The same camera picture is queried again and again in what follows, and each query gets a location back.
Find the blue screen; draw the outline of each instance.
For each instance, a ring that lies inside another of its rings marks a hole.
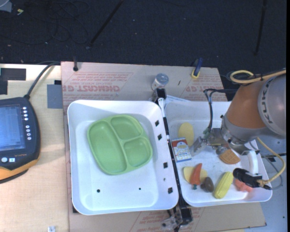
[[[0,151],[25,148],[20,107],[0,106]]]

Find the button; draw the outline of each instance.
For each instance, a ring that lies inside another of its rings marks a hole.
[[[2,161],[3,163],[5,163],[5,162],[8,161],[8,158],[7,158],[7,157],[2,157],[2,158],[1,158],[1,161]]]

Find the dark fabric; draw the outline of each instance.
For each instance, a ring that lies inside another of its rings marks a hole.
[[[231,71],[286,67],[287,0],[10,0],[0,11],[0,63],[43,61],[217,67]],[[264,9],[259,52],[254,54]]]

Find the cardboard sheet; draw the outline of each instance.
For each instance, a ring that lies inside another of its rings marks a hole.
[[[193,67],[146,66],[110,63],[61,63],[63,112],[65,124],[66,167],[70,232],[162,232],[161,222],[169,217],[167,211],[127,212],[85,216],[73,209],[71,196],[70,147],[67,108],[75,100],[147,101],[151,85],[158,73],[165,73],[169,83],[167,95],[190,101],[206,101],[204,89],[223,89],[216,68],[201,68],[198,79],[192,79]],[[214,101],[227,101],[225,94],[215,93]],[[260,203],[192,207],[193,221],[181,232],[212,232],[265,226]]]

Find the green plate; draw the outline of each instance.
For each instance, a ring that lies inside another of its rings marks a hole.
[[[123,174],[147,164],[153,155],[140,122],[130,115],[115,115],[92,123],[87,130],[91,152],[107,174]]]

